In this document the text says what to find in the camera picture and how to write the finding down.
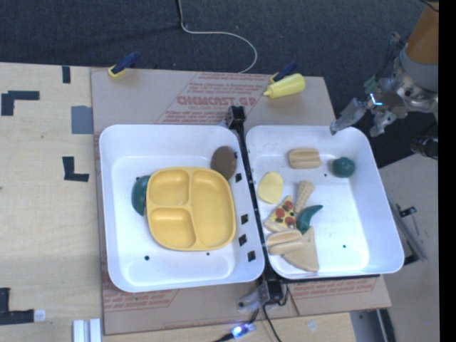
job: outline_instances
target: cardboard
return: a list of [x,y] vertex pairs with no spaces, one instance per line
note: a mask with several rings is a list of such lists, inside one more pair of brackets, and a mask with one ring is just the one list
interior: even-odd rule
[[[119,79],[106,69],[91,71],[93,130],[106,335],[248,321],[237,299],[256,282],[127,293],[109,279],[98,138],[114,124],[218,124],[231,105],[246,110],[246,132],[255,125],[329,125],[334,114],[323,78],[306,77],[301,93],[270,100],[262,95],[269,75],[127,69]],[[374,309],[390,305],[383,277],[289,284],[284,306],[269,318],[289,318]]]

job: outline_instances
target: wooden surface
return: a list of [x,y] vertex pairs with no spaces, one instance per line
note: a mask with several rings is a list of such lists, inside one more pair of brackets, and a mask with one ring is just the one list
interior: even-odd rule
[[[0,326],[2,341],[71,341],[72,321],[102,318],[92,135],[71,132],[71,107],[91,107],[89,68],[0,63],[0,93],[37,90],[0,116],[0,287],[9,309],[43,309],[42,322]],[[62,157],[88,182],[65,181]],[[273,320],[283,341],[355,341],[347,313]],[[213,341],[230,326],[104,336],[103,341]],[[243,341],[275,341],[266,321]]]

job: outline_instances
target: green oval object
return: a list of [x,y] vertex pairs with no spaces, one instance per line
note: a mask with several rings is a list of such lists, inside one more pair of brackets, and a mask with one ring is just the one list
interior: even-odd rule
[[150,175],[142,176],[136,180],[131,192],[131,203],[139,215],[144,215],[145,193]]
[[333,174],[337,177],[350,177],[355,172],[355,163],[347,157],[333,161]]
[[306,233],[311,224],[311,218],[323,205],[312,205],[311,207],[304,208],[296,218],[296,228],[302,233]]

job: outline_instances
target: yellow plate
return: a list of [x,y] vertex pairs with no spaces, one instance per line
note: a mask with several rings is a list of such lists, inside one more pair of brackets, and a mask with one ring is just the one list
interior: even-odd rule
[[230,243],[236,214],[228,181],[203,167],[158,170],[147,182],[150,233],[168,249],[209,251]]

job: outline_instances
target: robotic hand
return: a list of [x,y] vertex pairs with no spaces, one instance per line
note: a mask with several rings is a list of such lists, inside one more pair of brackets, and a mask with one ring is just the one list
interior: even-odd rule
[[[369,110],[374,126],[370,136],[407,116],[408,111],[436,113],[438,109],[439,0],[420,0],[426,6],[407,42],[392,33],[383,67],[365,82],[365,101],[354,98],[330,124],[334,135],[357,123]],[[393,62],[390,77],[382,78]]]

